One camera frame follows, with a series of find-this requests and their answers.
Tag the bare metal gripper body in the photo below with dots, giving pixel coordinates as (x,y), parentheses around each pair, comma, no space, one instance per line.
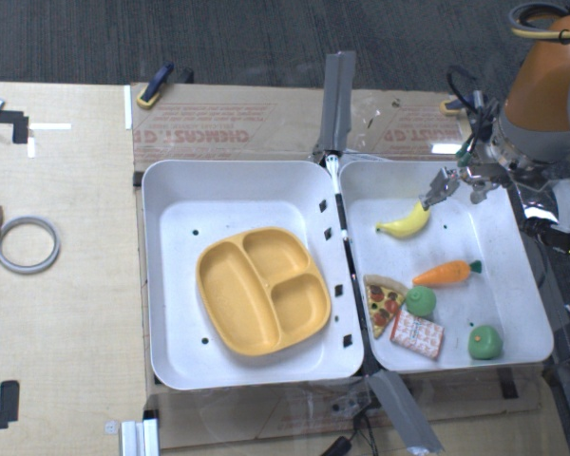
(501,162)

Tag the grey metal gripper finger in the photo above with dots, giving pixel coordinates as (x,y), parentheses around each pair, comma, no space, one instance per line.
(482,189)
(441,187)

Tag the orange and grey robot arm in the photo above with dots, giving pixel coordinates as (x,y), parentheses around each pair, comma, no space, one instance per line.
(544,88)

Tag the yellow banana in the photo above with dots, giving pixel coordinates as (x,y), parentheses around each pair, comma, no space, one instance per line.
(406,226)

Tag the orange carrot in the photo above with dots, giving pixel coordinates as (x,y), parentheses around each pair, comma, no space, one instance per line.
(444,273)

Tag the white plastic tray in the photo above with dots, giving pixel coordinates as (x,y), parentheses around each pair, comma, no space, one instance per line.
(180,273)
(499,278)

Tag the pizza slice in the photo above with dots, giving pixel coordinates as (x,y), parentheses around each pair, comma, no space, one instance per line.
(380,307)

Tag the orange and white packet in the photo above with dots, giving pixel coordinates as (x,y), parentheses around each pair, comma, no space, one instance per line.
(417,334)

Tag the green round fruit, orange spot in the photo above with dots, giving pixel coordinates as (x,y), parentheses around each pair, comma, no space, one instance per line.
(485,344)

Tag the brown cardboard board, red print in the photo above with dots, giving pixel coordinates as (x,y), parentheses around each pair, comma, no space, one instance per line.
(228,126)

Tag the yellow divided plate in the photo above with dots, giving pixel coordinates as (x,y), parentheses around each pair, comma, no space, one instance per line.
(247,297)

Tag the grey tape roll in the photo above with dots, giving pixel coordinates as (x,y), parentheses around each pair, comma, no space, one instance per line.
(4,261)

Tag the black cylinder on white bracket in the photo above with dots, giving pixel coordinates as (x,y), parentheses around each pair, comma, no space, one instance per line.
(558,236)

